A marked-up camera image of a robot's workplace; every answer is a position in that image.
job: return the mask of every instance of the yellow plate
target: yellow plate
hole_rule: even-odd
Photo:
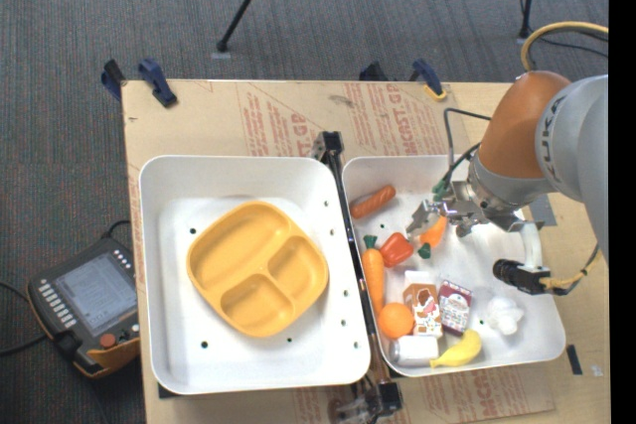
[[[199,235],[188,275],[206,301],[248,336],[272,336],[320,297],[327,261],[306,233],[266,202],[246,202]]]

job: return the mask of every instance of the toy sausage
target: toy sausage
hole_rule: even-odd
[[[353,219],[360,219],[371,212],[377,211],[396,195],[396,188],[391,185],[384,186],[373,193],[366,200],[349,208]]]

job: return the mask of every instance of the gray carpet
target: gray carpet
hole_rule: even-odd
[[[110,59],[128,78],[145,57],[169,78],[357,79],[379,61],[408,79],[417,58],[442,81],[523,72],[525,0],[252,0],[220,54],[241,1],[0,0],[0,281],[24,290],[129,215],[121,105],[100,81]],[[530,27],[608,18],[609,0],[533,0]],[[534,44],[540,69],[607,72],[605,43],[551,39],[570,46]],[[115,236],[128,243],[128,230]],[[2,350],[40,332],[5,288],[0,320]],[[138,361],[89,382],[46,341],[0,356],[0,380],[0,422],[145,420]]]

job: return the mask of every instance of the toy orange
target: toy orange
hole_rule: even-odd
[[[391,340],[410,334],[414,325],[413,313],[401,302],[389,302],[378,316],[378,327]]]

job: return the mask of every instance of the toy banana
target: toy banana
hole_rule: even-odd
[[[479,333],[473,329],[466,329],[461,340],[456,345],[450,347],[438,358],[430,360],[430,366],[438,365],[463,365],[470,362],[481,352],[481,338]]]

